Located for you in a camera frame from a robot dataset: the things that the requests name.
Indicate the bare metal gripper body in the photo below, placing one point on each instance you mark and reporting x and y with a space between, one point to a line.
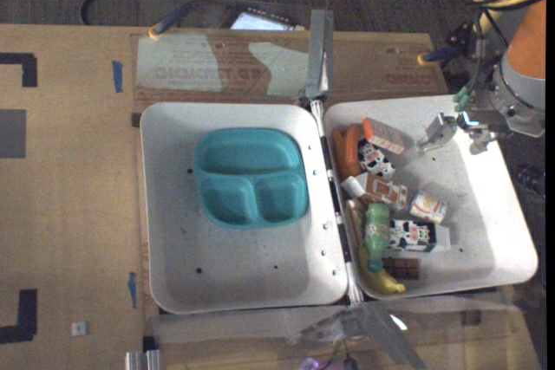
481 121

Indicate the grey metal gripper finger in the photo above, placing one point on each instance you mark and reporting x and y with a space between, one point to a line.
480 144
440 131

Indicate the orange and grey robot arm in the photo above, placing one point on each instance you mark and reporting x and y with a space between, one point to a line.
526 43

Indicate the orange and brown carton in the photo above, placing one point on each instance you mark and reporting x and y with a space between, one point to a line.
383 135

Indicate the small cow-print carton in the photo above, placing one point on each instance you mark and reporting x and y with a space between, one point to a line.
375 162

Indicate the white can with orange print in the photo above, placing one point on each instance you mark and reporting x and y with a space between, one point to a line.
427 207

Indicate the orange and white carton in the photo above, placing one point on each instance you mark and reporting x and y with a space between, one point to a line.
386 191

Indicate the white plastic tray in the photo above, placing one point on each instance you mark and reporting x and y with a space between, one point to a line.
477 229
243 264

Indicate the orange-red sausage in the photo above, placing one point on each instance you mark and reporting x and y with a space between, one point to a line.
352 147

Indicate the small white cylinder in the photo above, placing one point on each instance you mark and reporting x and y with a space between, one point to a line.
352 186

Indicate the brown cardboard board, red print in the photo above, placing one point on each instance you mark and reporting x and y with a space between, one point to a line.
355 69

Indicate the large cow-print carton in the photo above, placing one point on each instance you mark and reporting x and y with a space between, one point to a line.
412 236

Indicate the green bottle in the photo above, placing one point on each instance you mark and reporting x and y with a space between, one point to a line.
376 231

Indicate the beige hot dog bun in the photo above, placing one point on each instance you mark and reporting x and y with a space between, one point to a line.
355 221

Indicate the brown chocolate bar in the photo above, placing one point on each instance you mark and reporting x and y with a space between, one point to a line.
402 268

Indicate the yellow banana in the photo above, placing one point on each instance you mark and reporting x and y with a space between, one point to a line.
383 282

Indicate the teal divided plate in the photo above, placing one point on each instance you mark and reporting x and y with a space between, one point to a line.
249 151

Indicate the small white square tile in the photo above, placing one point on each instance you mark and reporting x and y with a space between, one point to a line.
79 328

